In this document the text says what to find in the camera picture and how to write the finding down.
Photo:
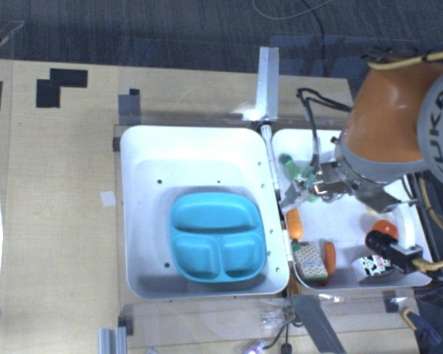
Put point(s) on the orange sausage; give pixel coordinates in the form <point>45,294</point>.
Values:
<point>330,258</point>

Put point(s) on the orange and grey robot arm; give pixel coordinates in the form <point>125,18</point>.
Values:
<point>387,101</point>

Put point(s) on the green bottle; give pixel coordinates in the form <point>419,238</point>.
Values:
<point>289,163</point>

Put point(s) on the orange round fruit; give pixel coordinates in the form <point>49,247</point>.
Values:
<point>385,228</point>

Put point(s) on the blue divided plate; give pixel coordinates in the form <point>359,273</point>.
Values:
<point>216,234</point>

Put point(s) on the black cylinder on white bracket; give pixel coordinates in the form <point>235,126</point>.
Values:
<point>400,253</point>

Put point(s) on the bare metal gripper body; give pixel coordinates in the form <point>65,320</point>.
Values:
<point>334,183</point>

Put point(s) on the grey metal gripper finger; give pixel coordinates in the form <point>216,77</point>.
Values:
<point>302,180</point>
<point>291,197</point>

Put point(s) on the yellow patterned carton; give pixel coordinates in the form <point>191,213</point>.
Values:
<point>310,262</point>

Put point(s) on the orange carrot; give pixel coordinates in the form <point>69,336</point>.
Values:
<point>294,223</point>

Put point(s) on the white plastic tray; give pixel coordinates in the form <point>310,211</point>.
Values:
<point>206,153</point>
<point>339,227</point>

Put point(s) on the white cow print carton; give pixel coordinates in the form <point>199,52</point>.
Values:
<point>369,267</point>

